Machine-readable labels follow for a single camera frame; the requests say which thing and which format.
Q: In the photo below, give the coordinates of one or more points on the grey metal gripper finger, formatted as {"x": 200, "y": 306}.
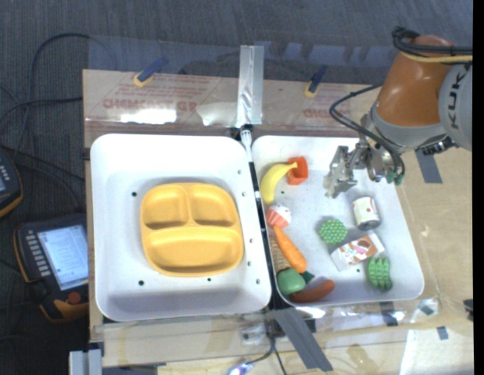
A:
{"x": 338, "y": 162}
{"x": 341, "y": 186}

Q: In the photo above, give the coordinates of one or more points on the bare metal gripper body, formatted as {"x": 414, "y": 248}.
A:
{"x": 368, "y": 161}

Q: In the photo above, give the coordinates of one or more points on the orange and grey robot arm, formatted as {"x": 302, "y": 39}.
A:
{"x": 409, "y": 92}

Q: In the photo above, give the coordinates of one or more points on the small white can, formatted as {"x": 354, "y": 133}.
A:
{"x": 365, "y": 212}

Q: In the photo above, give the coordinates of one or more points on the orange cube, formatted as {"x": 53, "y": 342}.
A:
{"x": 298, "y": 172}

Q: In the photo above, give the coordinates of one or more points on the green grapes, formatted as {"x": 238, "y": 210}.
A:
{"x": 332, "y": 231}

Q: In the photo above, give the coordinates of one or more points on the white and brown carton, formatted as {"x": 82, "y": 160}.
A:
{"x": 357, "y": 251}

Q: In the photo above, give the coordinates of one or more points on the pink and white cupcake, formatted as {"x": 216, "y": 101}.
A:
{"x": 280, "y": 214}

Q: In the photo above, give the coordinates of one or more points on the yellow banana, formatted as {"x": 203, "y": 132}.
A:
{"x": 269, "y": 180}

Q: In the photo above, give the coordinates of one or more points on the orange carrot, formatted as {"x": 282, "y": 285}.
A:
{"x": 290, "y": 250}

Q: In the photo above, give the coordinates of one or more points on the white plastic tray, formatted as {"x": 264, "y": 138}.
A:
{"x": 120, "y": 209}
{"x": 327, "y": 272}

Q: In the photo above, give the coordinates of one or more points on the brown cardboard board red print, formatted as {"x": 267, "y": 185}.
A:
{"x": 441, "y": 217}

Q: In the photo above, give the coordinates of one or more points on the green spiky vegetable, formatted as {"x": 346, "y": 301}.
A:
{"x": 379, "y": 273}

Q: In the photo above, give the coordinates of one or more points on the brown waffle cone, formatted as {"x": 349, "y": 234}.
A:
{"x": 278, "y": 259}

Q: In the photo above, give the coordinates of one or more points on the green apple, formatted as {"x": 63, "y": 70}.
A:
{"x": 290, "y": 282}

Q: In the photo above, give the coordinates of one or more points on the brown sausage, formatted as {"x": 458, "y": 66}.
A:
{"x": 314, "y": 292}

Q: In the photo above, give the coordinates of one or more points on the yellow divided plate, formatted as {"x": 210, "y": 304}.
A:
{"x": 191, "y": 240}

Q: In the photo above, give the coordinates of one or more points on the black cylinder on white bracket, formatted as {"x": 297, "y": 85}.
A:
{"x": 439, "y": 146}

